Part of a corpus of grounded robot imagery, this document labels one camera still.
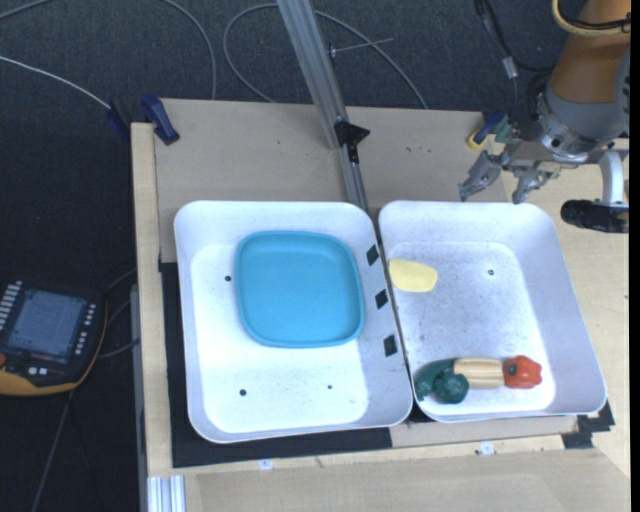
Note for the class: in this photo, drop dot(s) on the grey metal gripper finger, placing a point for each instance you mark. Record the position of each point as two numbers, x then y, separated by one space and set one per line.
526 187
481 175

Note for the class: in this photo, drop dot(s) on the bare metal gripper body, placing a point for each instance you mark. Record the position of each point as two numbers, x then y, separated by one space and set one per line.
550 150

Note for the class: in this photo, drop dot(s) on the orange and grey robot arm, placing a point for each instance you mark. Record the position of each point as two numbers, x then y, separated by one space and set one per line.
587 75

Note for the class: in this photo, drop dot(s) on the yellow oval toy food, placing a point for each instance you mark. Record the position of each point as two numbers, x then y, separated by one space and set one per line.
412 276

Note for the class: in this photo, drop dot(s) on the white plastic tray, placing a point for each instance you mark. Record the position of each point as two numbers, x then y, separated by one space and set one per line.
480 320
280 390

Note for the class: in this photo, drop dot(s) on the red bell pepper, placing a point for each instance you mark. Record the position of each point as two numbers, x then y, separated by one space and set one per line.
524 372

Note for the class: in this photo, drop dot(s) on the pale yellow corn cob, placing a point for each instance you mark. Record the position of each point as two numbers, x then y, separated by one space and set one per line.
479 372

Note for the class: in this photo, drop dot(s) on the dark green curved toy vegetable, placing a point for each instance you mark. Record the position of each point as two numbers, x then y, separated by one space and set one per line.
425 377

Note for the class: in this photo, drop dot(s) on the green broccoli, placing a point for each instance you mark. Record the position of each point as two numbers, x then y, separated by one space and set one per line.
451 388

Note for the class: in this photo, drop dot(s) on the blue plate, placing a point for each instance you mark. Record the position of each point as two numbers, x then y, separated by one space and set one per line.
300 290

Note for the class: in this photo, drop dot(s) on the brown cardboard board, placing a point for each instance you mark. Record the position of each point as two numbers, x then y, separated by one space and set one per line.
250 155

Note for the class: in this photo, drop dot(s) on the brown cardboard sheet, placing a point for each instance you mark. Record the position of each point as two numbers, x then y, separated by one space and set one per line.
400 485

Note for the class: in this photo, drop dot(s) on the black cylinder on white bracket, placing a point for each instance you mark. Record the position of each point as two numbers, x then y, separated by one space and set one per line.
595 214

